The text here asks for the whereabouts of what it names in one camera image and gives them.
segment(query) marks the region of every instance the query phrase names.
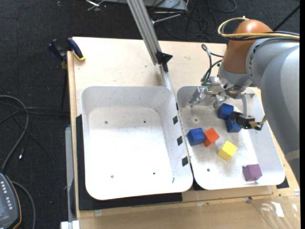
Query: yellow cube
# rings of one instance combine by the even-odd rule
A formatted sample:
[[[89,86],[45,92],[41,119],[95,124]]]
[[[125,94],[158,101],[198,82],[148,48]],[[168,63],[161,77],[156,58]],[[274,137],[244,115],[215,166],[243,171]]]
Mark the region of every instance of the yellow cube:
[[[226,141],[221,149],[217,152],[217,154],[223,158],[224,160],[228,161],[230,158],[233,157],[237,150],[237,147],[230,143],[229,141]]]

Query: black floor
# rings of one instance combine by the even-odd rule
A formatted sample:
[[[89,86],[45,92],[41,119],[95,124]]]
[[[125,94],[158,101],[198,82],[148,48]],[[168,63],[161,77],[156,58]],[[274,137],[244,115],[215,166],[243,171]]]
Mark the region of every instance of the black floor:
[[[156,34],[159,40],[227,43],[215,32],[223,21],[246,16],[273,29],[299,4],[300,0],[192,0],[188,14],[161,22]],[[68,220],[65,127],[69,119],[65,113],[55,112],[61,107],[65,72],[61,62],[51,57],[49,43],[58,39],[65,45],[70,36],[141,38],[127,5],[105,2],[101,11],[87,11],[90,6],[84,0],[0,0],[0,95],[14,96],[26,107],[53,110],[31,110],[36,114],[30,114],[29,130],[36,140],[25,135],[4,171],[31,193],[37,229],[58,229],[60,221]],[[148,10],[154,20],[168,16]],[[299,33],[300,10],[278,30]],[[26,121],[24,112],[4,120],[18,110],[10,104],[16,106],[0,99],[0,166]],[[63,111],[69,111],[67,95]],[[24,156],[19,160],[22,149]],[[22,209],[20,228],[29,229],[31,204],[20,188],[16,190]]]

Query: cube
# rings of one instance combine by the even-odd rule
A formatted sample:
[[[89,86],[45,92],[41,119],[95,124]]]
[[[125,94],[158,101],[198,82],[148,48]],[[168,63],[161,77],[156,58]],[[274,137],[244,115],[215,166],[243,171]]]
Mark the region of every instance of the cube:
[[[223,103],[219,108],[218,108],[218,113],[217,117],[223,120],[227,120],[230,117],[230,114],[234,111],[234,107],[229,104]]]
[[[257,181],[263,175],[259,164],[247,165],[243,168],[243,174],[246,181]]]
[[[227,127],[227,131],[229,133],[233,133],[233,132],[239,132],[242,128],[236,124],[234,121],[227,119],[225,121],[225,126]]]
[[[204,135],[205,135],[206,139],[203,141],[203,144],[206,147],[208,147],[211,144],[213,144],[214,142],[216,142],[216,140],[219,138],[219,135],[217,134],[217,132],[214,130],[213,127],[208,129],[207,131],[205,131]]]
[[[202,128],[192,129],[186,136],[191,146],[201,144],[206,138]]]
[[[230,158],[233,157],[236,150],[237,150],[237,147],[234,144],[230,143],[229,141],[226,141],[222,145],[220,150],[217,152],[217,154],[224,160],[228,161]]]

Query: robotic arm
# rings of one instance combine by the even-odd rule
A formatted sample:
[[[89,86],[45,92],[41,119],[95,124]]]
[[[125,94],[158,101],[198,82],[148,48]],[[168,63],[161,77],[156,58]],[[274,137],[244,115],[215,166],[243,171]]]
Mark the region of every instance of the robotic arm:
[[[243,22],[233,34],[224,34],[233,20]],[[224,22],[218,33],[230,39],[218,75],[210,77],[209,91],[194,93],[190,105],[200,102],[204,94],[214,94],[214,107],[229,97],[244,100],[243,91],[254,84],[261,90],[264,120],[255,122],[248,113],[236,112],[230,118],[245,129],[259,129],[268,120],[300,185],[299,35],[273,32],[264,23],[246,18]],[[243,102],[245,111],[246,99]]]

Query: empty white tray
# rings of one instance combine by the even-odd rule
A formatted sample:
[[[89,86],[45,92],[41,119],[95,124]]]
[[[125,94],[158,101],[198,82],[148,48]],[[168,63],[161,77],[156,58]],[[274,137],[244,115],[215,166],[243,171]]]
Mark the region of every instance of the empty white tray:
[[[90,86],[81,94],[85,184],[105,200],[183,192],[193,183],[173,93]]]
[[[249,186],[278,185],[285,178],[285,171],[276,150],[268,123],[261,131],[242,129],[238,133],[228,133],[225,121],[217,117],[217,110],[213,108],[214,99],[206,96],[200,104],[193,108],[189,106],[197,86],[185,86],[178,90],[177,101],[185,134],[201,127],[203,131],[213,127],[220,138],[209,147],[204,144],[191,146],[187,140],[191,157],[193,174],[196,182],[205,189],[223,189]],[[261,121],[264,111],[258,95],[247,88],[245,93],[254,94],[251,99],[252,115],[256,121]],[[226,104],[234,106],[234,111],[243,112],[242,100],[228,99]],[[225,161],[217,155],[225,141],[237,147],[234,156]],[[256,182],[246,182],[243,167],[259,164],[263,176]]]

